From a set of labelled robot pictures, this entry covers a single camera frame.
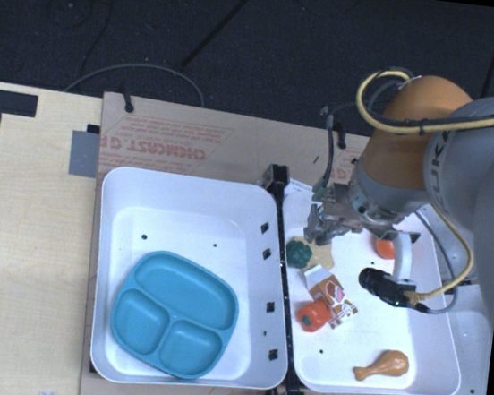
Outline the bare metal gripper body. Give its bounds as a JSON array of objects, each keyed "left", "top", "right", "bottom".
[{"left": 315, "top": 179, "right": 405, "bottom": 241}]

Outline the pale yellow flat toy food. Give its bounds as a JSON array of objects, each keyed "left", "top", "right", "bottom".
[{"left": 288, "top": 236, "right": 338, "bottom": 273}]

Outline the green broccoli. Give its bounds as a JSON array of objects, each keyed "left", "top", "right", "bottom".
[{"left": 283, "top": 238, "right": 315, "bottom": 271}]

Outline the orange round fruit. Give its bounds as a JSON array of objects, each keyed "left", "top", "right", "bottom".
[{"left": 372, "top": 237, "right": 398, "bottom": 262}]

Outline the white and brown carton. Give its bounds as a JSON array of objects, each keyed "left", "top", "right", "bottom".
[{"left": 296, "top": 262, "right": 364, "bottom": 333}]

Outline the orange bell pepper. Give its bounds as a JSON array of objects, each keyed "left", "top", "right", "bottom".
[{"left": 294, "top": 296, "right": 335, "bottom": 337}]

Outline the white plastic tray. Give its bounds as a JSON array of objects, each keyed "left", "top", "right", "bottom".
[
  {"left": 76, "top": 162, "right": 312, "bottom": 395},
  {"left": 258, "top": 182, "right": 485, "bottom": 395}
]

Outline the brown cardboard board, red print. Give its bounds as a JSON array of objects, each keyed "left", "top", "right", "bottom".
[{"left": 64, "top": 91, "right": 481, "bottom": 395}]

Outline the brown chicken drumstick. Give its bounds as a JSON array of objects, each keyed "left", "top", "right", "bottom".
[{"left": 351, "top": 345, "right": 413, "bottom": 389}]

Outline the blue divided plate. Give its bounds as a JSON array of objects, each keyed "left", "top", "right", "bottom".
[{"left": 104, "top": 244, "right": 247, "bottom": 386}]

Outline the black cylinder on white bracket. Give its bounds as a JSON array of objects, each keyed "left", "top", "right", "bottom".
[{"left": 354, "top": 225, "right": 427, "bottom": 311}]

